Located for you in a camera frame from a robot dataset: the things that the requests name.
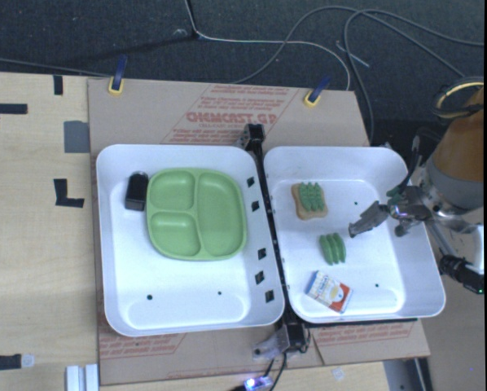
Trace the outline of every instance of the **metal bracket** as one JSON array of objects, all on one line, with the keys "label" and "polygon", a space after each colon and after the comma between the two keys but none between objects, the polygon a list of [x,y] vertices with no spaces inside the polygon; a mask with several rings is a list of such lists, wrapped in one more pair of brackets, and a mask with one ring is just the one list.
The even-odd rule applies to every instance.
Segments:
[{"label": "metal bracket", "polygon": [[305,352],[307,347],[309,346],[309,341],[307,339],[307,335],[305,334],[304,322],[292,310],[289,301],[287,283],[285,282],[285,274],[283,273],[283,267],[281,265],[282,257],[279,251],[278,235],[276,232],[276,226],[274,225],[273,209],[270,203],[269,187],[267,185],[267,175],[264,166],[262,147],[263,141],[265,140],[264,126],[247,124],[245,125],[243,135],[245,140],[244,149],[253,154],[257,164],[261,194],[265,205],[265,211],[267,213],[269,231],[273,240],[274,255],[276,256],[279,278],[282,284],[283,296],[285,299],[285,311],[283,312],[282,318],[278,321],[278,326],[280,330],[285,329],[285,331],[287,332],[287,351]]},{"label": "metal bracket", "polygon": [[289,335],[287,326],[284,324],[276,330],[267,340],[256,344],[252,348],[252,358],[254,360],[272,360],[289,348]]},{"label": "metal bracket", "polygon": [[97,364],[66,367],[64,373],[65,391],[99,391],[99,370]]}]

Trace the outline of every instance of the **white cable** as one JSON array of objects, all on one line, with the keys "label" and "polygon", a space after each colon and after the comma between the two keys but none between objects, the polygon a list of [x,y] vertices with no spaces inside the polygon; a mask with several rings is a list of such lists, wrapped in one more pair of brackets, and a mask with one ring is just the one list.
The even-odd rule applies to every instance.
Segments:
[{"label": "white cable", "polygon": [[423,391],[427,391],[426,383],[424,382],[423,372],[421,370],[421,366],[419,365],[419,360],[417,358],[414,358],[414,363],[415,370],[417,371],[417,376],[419,377],[419,384],[421,385]]},{"label": "white cable", "polygon": [[[387,23],[387,22],[379,19],[378,17],[373,16],[372,14],[381,14],[381,15],[387,15],[387,16],[393,17],[396,20],[400,20],[400,21],[405,22],[405,23],[407,23],[407,24],[409,24],[409,25],[411,25],[413,27],[416,27],[418,29],[421,29],[421,30],[423,30],[423,31],[425,31],[427,33],[430,33],[430,34],[432,34],[432,35],[434,35],[436,37],[439,37],[439,38],[442,38],[442,39],[446,39],[446,40],[451,41],[451,42],[455,42],[455,43],[459,43],[459,44],[463,44],[463,45],[469,45],[469,46],[484,47],[484,43],[483,42],[472,42],[472,41],[467,41],[467,40],[463,40],[463,39],[457,39],[457,38],[454,38],[454,37],[449,37],[449,36],[447,36],[447,35],[445,35],[443,33],[436,32],[436,31],[434,31],[434,30],[432,30],[430,28],[427,28],[425,26],[422,26],[420,24],[417,24],[417,23],[415,23],[412,20],[405,19],[402,16],[395,15],[395,14],[389,12],[389,11],[381,11],[381,10],[376,10],[376,9],[357,10],[357,9],[352,8],[352,7],[344,7],[344,6],[324,6],[324,7],[319,7],[319,8],[313,9],[312,11],[309,11],[309,12],[305,13],[294,24],[294,26],[291,28],[290,32],[288,33],[287,37],[283,41],[237,41],[237,40],[232,40],[232,39],[222,39],[222,38],[218,38],[218,37],[210,37],[210,36],[207,36],[207,35],[201,33],[197,29],[197,27],[196,27],[195,19],[193,17],[192,12],[191,12],[191,8],[190,8],[190,4],[189,4],[188,0],[184,0],[184,2],[186,4],[186,9],[187,9],[187,13],[189,15],[189,19],[190,19],[190,22],[191,22],[191,27],[193,28],[193,30],[195,31],[195,33],[197,33],[201,38],[203,38],[205,40],[212,41],[212,42],[240,42],[240,43],[258,43],[258,42],[260,42],[260,43],[275,43],[275,44],[280,44],[280,47],[276,50],[276,52],[273,54],[273,56],[271,56],[269,58],[269,60],[267,60],[265,62],[265,64],[263,64],[258,70],[256,70],[252,74],[244,77],[241,80],[236,81],[235,84],[239,84],[239,83],[245,82],[247,80],[250,80],[251,78],[255,77],[256,75],[258,75],[259,73],[261,73],[262,71],[264,71],[266,68],[268,68],[272,64],[272,62],[276,58],[276,56],[278,56],[278,54],[283,50],[283,48],[285,47],[285,45],[287,45],[288,43],[292,43],[291,41],[289,41],[289,39],[290,39],[291,35],[294,33],[294,31],[298,28],[298,26],[305,19],[307,19],[308,17],[310,17],[311,15],[313,15],[315,13],[319,13],[320,11],[327,11],[327,10],[351,11],[353,14],[347,19],[347,22],[346,22],[345,27],[344,27],[344,48],[345,48],[345,53],[348,56],[349,62],[351,64],[351,66],[352,66],[352,70],[353,70],[354,76],[356,77],[356,79],[358,81],[358,85],[360,87],[360,90],[363,93],[363,95],[365,97],[365,100],[366,100],[368,115],[369,115],[370,122],[371,122],[370,131],[369,131],[369,137],[368,137],[368,140],[369,140],[370,143],[372,143],[372,140],[374,138],[374,112],[373,112],[373,109],[372,109],[371,102],[370,102],[370,99],[368,97],[368,94],[366,92],[365,86],[363,85],[362,79],[359,76],[358,71],[356,69],[356,65],[353,62],[354,59],[356,59],[357,57],[355,57],[354,55],[351,54],[350,49],[349,49],[349,44],[348,44],[348,34],[347,34],[347,32],[348,32],[348,27],[349,27],[349,25],[350,25],[350,23],[352,22],[353,19],[359,17],[360,15],[363,15],[363,16],[365,16],[368,19],[374,20],[374,21],[376,21],[376,22],[384,25],[385,27],[391,29],[393,32],[398,33],[399,35],[403,36],[404,38],[406,38],[410,42],[414,43],[416,46],[418,46],[422,50],[426,51],[429,55],[431,55],[432,57],[434,57],[435,59],[437,59],[439,62],[441,62],[442,64],[444,64],[447,68],[449,68],[451,71],[455,72],[456,74],[458,74],[460,76],[462,76],[463,73],[460,72],[458,69],[456,69],[453,65],[451,65],[450,63],[448,63],[445,59],[441,58],[438,54],[436,54],[435,52],[433,52],[430,49],[428,49],[425,45],[421,44],[420,42],[418,42],[417,40],[415,40],[414,38],[412,38],[410,35],[402,32],[400,29],[398,29],[395,26],[392,26],[391,24],[389,24],[389,23]],[[312,44],[312,42],[304,42],[304,41],[297,41],[297,42],[298,43],[309,44],[309,45]],[[350,83],[350,72],[349,72],[349,69],[346,67],[346,64],[343,62],[343,60],[337,54],[335,54],[334,52],[328,50],[326,47],[324,47],[324,46],[318,46],[318,47],[320,49],[324,49],[325,51],[331,53],[332,55],[334,55],[340,61],[341,65],[347,71],[347,77],[349,78],[349,83]]]},{"label": "white cable", "polygon": [[[326,46],[319,45],[318,43],[314,43],[314,42],[307,42],[307,41],[289,41],[288,38],[284,41],[266,41],[266,40],[245,40],[245,39],[227,39],[227,38],[223,38],[223,37],[210,37],[210,36],[206,35],[205,33],[202,33],[198,30],[198,28],[196,27],[195,18],[193,17],[193,14],[191,13],[191,8],[189,6],[189,2],[187,0],[184,0],[184,2],[185,2],[186,9],[187,9],[187,14],[189,16],[189,21],[191,22],[191,27],[193,28],[193,31],[201,39],[204,39],[206,41],[211,41],[211,42],[247,43],[247,44],[275,44],[275,45],[281,45],[282,49],[283,49],[283,46],[286,44],[289,44],[289,45],[307,45],[307,46],[316,47],[322,51],[327,52],[328,54],[332,55],[334,58],[336,58],[338,60],[338,62],[341,64],[341,66],[343,67],[343,69],[345,70],[345,72],[347,74],[347,86],[345,89],[350,90],[350,82],[351,82],[350,71],[347,68],[346,63],[334,51],[331,51]],[[250,76],[245,77],[244,79],[238,80],[235,83],[240,83],[240,82],[246,81],[249,78],[250,78]]]}]

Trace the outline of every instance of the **cardboard sheet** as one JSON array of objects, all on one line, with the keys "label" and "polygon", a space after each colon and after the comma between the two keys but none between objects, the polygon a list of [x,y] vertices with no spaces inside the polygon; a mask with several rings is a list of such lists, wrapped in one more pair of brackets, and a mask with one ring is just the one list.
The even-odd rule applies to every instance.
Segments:
[{"label": "cardboard sheet", "polygon": [[[309,89],[126,80],[121,95],[107,92],[108,79],[88,80],[94,250],[99,309],[102,385],[172,378],[263,372],[252,347],[274,326],[130,338],[115,333],[103,309],[95,161],[116,143],[238,145],[247,123],[262,123],[264,150],[276,146],[367,146],[353,92],[322,92],[308,108]],[[429,355],[420,321],[311,329],[306,354],[287,368],[316,367]]]}]

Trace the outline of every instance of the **yellow clamp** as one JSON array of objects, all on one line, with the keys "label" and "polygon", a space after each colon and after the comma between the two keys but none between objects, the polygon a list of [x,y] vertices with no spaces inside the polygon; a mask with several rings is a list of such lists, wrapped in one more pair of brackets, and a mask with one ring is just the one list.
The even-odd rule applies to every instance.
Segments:
[{"label": "yellow clamp", "polygon": [[121,95],[122,90],[124,89],[124,79],[121,80],[121,84],[119,85],[119,89],[115,90],[115,89],[113,89],[113,78],[114,77],[110,78],[110,82],[107,85],[107,92],[111,95]]},{"label": "yellow clamp", "polygon": [[303,104],[305,106],[307,106],[308,108],[313,108],[316,104],[319,103],[319,100],[322,98],[321,95],[319,95],[318,97],[316,97],[316,99],[314,101],[310,101],[309,100],[309,97],[310,95],[313,93],[313,91],[309,91],[307,93],[307,95],[305,96],[305,98],[303,99]]}]

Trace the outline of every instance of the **wire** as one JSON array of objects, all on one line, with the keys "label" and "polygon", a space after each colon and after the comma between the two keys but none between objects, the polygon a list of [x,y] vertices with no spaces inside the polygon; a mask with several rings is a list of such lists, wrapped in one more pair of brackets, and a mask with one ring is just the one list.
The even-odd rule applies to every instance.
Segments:
[{"label": "wire", "polygon": [[415,370],[417,371],[417,376],[419,377],[419,383],[421,384],[423,391],[427,391],[427,386],[424,381],[423,370],[421,369],[421,365],[419,364],[419,360],[417,358],[414,358],[414,364]]},{"label": "wire", "polygon": [[[238,40],[238,39],[226,39],[226,38],[220,38],[220,37],[210,37],[202,32],[200,32],[196,26],[195,18],[193,16],[193,12],[191,9],[191,4],[189,0],[184,0],[186,3],[186,10],[187,14],[189,17],[189,20],[191,22],[191,27],[193,28],[193,31],[198,35],[200,40],[205,40],[209,42],[229,42],[229,43],[241,43],[241,44],[275,44],[279,45],[278,49],[273,53],[271,57],[261,66],[259,69],[256,71],[252,72],[251,74],[247,75],[246,77],[243,77],[239,79],[238,81],[234,81],[234,84],[242,84],[246,81],[249,81],[253,79],[255,76],[259,75],[263,71],[265,71],[273,62],[274,60],[278,57],[278,55],[283,51],[286,45],[306,45],[306,46],[312,46],[315,48],[318,48],[321,51],[327,52],[329,55],[332,55],[335,57],[340,65],[343,67],[343,69],[346,72],[347,75],[347,86],[346,90],[350,89],[350,82],[351,82],[351,76],[350,76],[350,71],[346,65],[346,63],[334,52],[331,51],[329,48],[319,45],[314,42],[307,42],[307,41],[291,41],[291,37],[294,34],[294,32],[297,30],[297,28],[302,24],[307,18],[309,18],[312,15],[315,15],[319,12],[322,11],[349,11],[352,13],[352,15],[347,19],[344,30],[343,30],[343,35],[344,35],[344,48],[345,48],[345,54],[348,57],[349,64],[352,68],[352,72],[354,75],[354,78],[357,81],[359,90],[361,91],[363,98],[365,99],[366,103],[366,109],[368,113],[368,119],[370,122],[369,126],[369,133],[368,133],[368,140],[369,143],[372,144],[373,139],[374,139],[374,134],[375,134],[375,118],[374,118],[374,110],[371,105],[370,98],[368,96],[368,93],[366,91],[365,85],[361,79],[361,76],[359,75],[357,66],[356,66],[356,57],[352,55],[352,52],[350,51],[349,47],[349,26],[352,23],[354,19],[357,19],[360,15],[365,16],[367,19],[374,20],[375,22],[378,22],[379,24],[382,24],[383,26],[391,29],[393,32],[398,33],[405,39],[409,40],[410,42],[414,43],[417,47],[421,48],[423,51],[427,52],[430,56],[441,62],[443,65],[445,65],[448,69],[456,73],[457,75],[464,77],[464,74],[459,71],[456,67],[448,63],[445,59],[440,57],[438,54],[435,52],[431,51],[429,48],[427,48],[425,45],[422,43],[418,42],[414,38],[412,38],[410,35],[407,33],[402,32],[400,29],[396,28],[390,23],[387,23],[386,21],[374,16],[374,14],[377,15],[386,15],[388,17],[394,18],[395,20],[399,20],[401,22],[404,22],[412,27],[415,27],[417,29],[421,29],[426,33],[430,33],[433,36],[439,37],[441,39],[445,39],[449,42],[453,43],[458,43],[462,45],[468,45],[468,46],[477,46],[477,47],[484,47],[483,42],[473,42],[473,41],[468,41],[468,40],[463,40],[463,39],[457,39],[455,37],[450,37],[445,35],[444,33],[439,33],[437,31],[434,31],[430,28],[427,28],[425,26],[422,26],[421,24],[417,24],[412,20],[408,20],[402,16],[396,15],[394,13],[391,13],[389,11],[382,11],[382,10],[377,10],[377,9],[365,9],[365,10],[358,10],[353,7],[346,7],[346,6],[323,6],[323,7],[318,7],[316,9],[313,9],[312,11],[309,11],[305,13],[291,28],[287,36],[282,40],[273,40],[273,41],[266,41],[266,40]],[[47,64],[38,64],[38,63],[32,63],[32,62],[26,62],[26,61],[20,61],[16,59],[7,59],[7,58],[0,58],[0,62],[3,63],[9,63],[9,64],[17,64],[17,65],[26,65],[30,67],[35,67],[35,68],[44,68],[44,69],[51,69],[51,70],[57,70],[57,71],[65,71],[65,72],[74,72],[78,74],[84,74],[92,77],[109,77],[107,74],[102,74],[102,73],[97,73],[97,72],[91,72],[91,71],[86,71],[86,70],[81,70],[81,69],[75,69],[75,68],[65,68],[65,67],[60,67],[56,65],[47,65]]]},{"label": "wire", "polygon": [[420,127],[415,131],[415,134],[419,137],[426,137],[430,140],[432,140],[435,143],[439,143],[441,141],[441,135],[438,134],[437,132],[434,132],[433,130],[430,130],[426,127]]},{"label": "wire", "polygon": [[310,329],[307,329],[307,342],[305,343],[305,346],[300,349],[300,354],[306,354],[307,351],[309,350],[310,346],[310,340],[312,338],[312,335],[310,334]]},{"label": "wire", "polygon": [[278,374],[276,376],[276,379],[274,380],[274,383],[272,387],[269,388],[269,391],[273,391],[274,387],[276,387],[276,384],[279,381],[279,377],[282,376],[283,370],[285,370],[285,366],[287,365],[287,352],[283,352],[283,362],[282,366],[279,368]]},{"label": "wire", "polygon": [[[448,63],[445,59],[443,59],[442,57],[440,57],[438,54],[436,54],[435,52],[431,51],[428,47],[426,47],[422,43],[418,42],[416,39],[412,38],[407,33],[402,32],[400,29],[396,28],[395,26],[391,25],[390,23],[385,22],[382,19],[379,19],[376,16],[373,16],[372,14],[380,14],[380,15],[386,15],[386,16],[392,17],[392,18],[394,18],[396,20],[400,20],[400,21],[402,21],[402,22],[404,22],[404,23],[406,23],[406,24],[408,24],[410,26],[413,26],[413,27],[415,27],[417,29],[421,29],[424,32],[430,33],[433,36],[439,37],[441,39],[445,39],[445,40],[447,40],[449,42],[458,43],[458,44],[462,44],[462,45],[468,45],[468,46],[484,47],[484,43],[483,42],[474,42],[474,41],[468,41],[468,40],[458,39],[458,38],[455,38],[455,37],[450,37],[448,35],[445,35],[444,33],[437,32],[435,30],[432,30],[430,28],[427,28],[426,26],[422,26],[421,24],[418,24],[418,23],[414,22],[413,20],[408,20],[408,19],[406,19],[406,18],[404,18],[402,16],[396,15],[396,14],[391,13],[389,11],[382,11],[382,10],[377,10],[377,9],[358,10],[358,9],[353,8],[353,7],[346,7],[346,6],[323,6],[323,7],[318,7],[316,9],[313,9],[312,11],[309,11],[309,12],[305,13],[294,24],[294,26],[291,28],[291,30],[289,31],[289,33],[287,34],[287,36],[282,41],[240,41],[240,40],[235,40],[235,39],[225,39],[225,38],[219,38],[219,37],[210,37],[210,36],[208,36],[208,35],[200,32],[198,30],[198,28],[196,27],[196,22],[195,22],[195,19],[194,19],[194,16],[193,16],[191,7],[190,7],[190,2],[189,2],[189,0],[184,0],[184,2],[186,3],[186,9],[187,9],[187,13],[188,13],[189,18],[190,18],[191,27],[193,28],[193,30],[195,31],[195,33],[201,39],[205,39],[205,40],[212,41],[212,42],[275,43],[275,44],[279,44],[279,48],[276,50],[276,52],[261,67],[259,67],[259,69],[257,69],[255,72],[247,75],[246,77],[244,77],[244,78],[242,78],[242,79],[240,79],[238,81],[235,81],[234,82],[235,84],[241,84],[243,82],[246,82],[246,81],[254,78],[255,76],[257,76],[258,74],[260,74],[264,70],[266,70],[274,62],[274,60],[280,54],[280,52],[283,51],[283,49],[285,48],[285,46],[288,43],[291,42],[290,41],[290,38],[291,38],[292,34],[294,34],[294,32],[300,26],[300,24],[302,24],[310,16],[312,16],[312,15],[314,15],[316,13],[322,12],[322,11],[332,11],[332,10],[340,10],[340,11],[350,11],[350,12],[352,12],[353,14],[347,19],[347,21],[345,23],[345,26],[344,26],[344,32],[343,32],[343,34],[344,34],[344,48],[345,48],[345,53],[348,56],[349,63],[351,65],[351,67],[352,67],[353,75],[356,78],[356,81],[358,82],[359,90],[362,92],[363,98],[365,99],[366,108],[367,108],[368,117],[369,117],[369,122],[370,122],[370,126],[369,126],[370,129],[369,129],[369,136],[368,136],[368,140],[369,140],[369,143],[370,144],[372,144],[372,142],[373,142],[374,132],[375,132],[374,111],[373,111],[373,108],[372,108],[371,101],[370,101],[370,98],[368,96],[368,93],[366,92],[366,88],[365,88],[365,86],[363,84],[363,81],[361,79],[361,76],[359,75],[358,69],[356,68],[356,64],[354,63],[355,57],[352,55],[352,53],[350,51],[350,48],[349,48],[349,36],[348,36],[349,26],[350,26],[350,24],[352,23],[352,21],[354,19],[356,19],[360,15],[363,15],[367,19],[374,20],[374,21],[382,24],[383,26],[391,29],[393,32],[398,33],[399,35],[401,35],[405,39],[407,39],[410,42],[414,43],[417,47],[419,47],[423,51],[427,52],[430,56],[432,56],[433,58],[435,58],[436,60],[438,60],[439,62],[441,62],[442,64],[444,64],[448,69],[452,70],[454,73],[460,75],[461,77],[463,77],[463,73],[460,72],[456,67],[454,67],[453,65],[451,65],[450,63]],[[299,43],[310,44],[311,42],[299,42]],[[340,61],[342,61],[338,55],[336,55],[333,52],[331,52],[331,53],[337,59],[339,59]],[[347,75],[349,76],[349,70],[347,69],[347,67],[345,65],[344,65],[344,68],[346,69]]]},{"label": "wire", "polygon": [[270,370],[272,369],[273,365],[274,365],[274,358],[272,359],[272,361],[270,361],[270,364],[267,367],[267,369],[265,370],[263,376],[268,376],[269,375]]},{"label": "wire", "polygon": [[335,57],[338,60],[338,62],[341,64],[341,66],[343,67],[343,69],[345,70],[345,72],[347,74],[347,86],[345,87],[345,89],[346,90],[349,90],[350,89],[350,71],[347,68],[346,63],[341,59],[341,57],[339,55],[337,55],[334,51],[331,51],[327,47],[325,47],[323,45],[319,45],[319,44],[314,43],[314,42],[291,41],[290,40],[291,35],[296,31],[296,29],[300,25],[301,21],[304,20],[304,18],[302,18],[301,21],[298,21],[295,24],[295,26],[291,29],[291,31],[289,32],[289,34],[287,35],[287,37],[285,39],[283,39],[282,41],[279,41],[279,40],[275,40],[275,41],[269,41],[269,40],[242,40],[242,39],[227,39],[227,38],[222,38],[222,37],[210,37],[210,36],[206,35],[205,33],[200,32],[199,29],[196,27],[195,17],[193,16],[193,12],[192,12],[192,9],[191,9],[191,4],[190,4],[189,0],[184,0],[184,2],[185,2],[185,5],[186,5],[187,14],[188,14],[189,21],[191,23],[191,27],[193,29],[193,32],[195,32],[199,36],[200,40],[205,40],[205,41],[210,41],[210,42],[227,42],[227,43],[243,43],[243,44],[274,44],[274,45],[279,45],[279,48],[276,50],[276,52],[271,57],[269,57],[269,59],[258,70],[256,70],[255,72],[251,73],[250,75],[247,75],[244,78],[241,78],[241,79],[239,79],[237,81],[233,81],[232,84],[242,84],[242,83],[244,83],[246,81],[249,81],[250,79],[254,78],[258,74],[262,73],[263,71],[265,71],[274,62],[274,60],[280,54],[280,52],[283,51],[283,48],[287,44],[289,44],[289,45],[307,45],[307,46],[313,46],[313,47],[316,47],[316,48],[318,48],[318,49],[320,49],[322,51],[325,51],[328,54],[330,54],[333,57]]},{"label": "wire", "polygon": [[28,67],[35,67],[35,68],[51,69],[52,71],[55,70],[55,71],[75,72],[78,74],[85,74],[85,75],[92,76],[92,77],[110,77],[107,74],[85,71],[84,69],[65,68],[65,67],[59,67],[56,65],[38,64],[35,62],[19,61],[17,59],[0,58],[0,62],[7,63],[7,64],[26,65]]}]

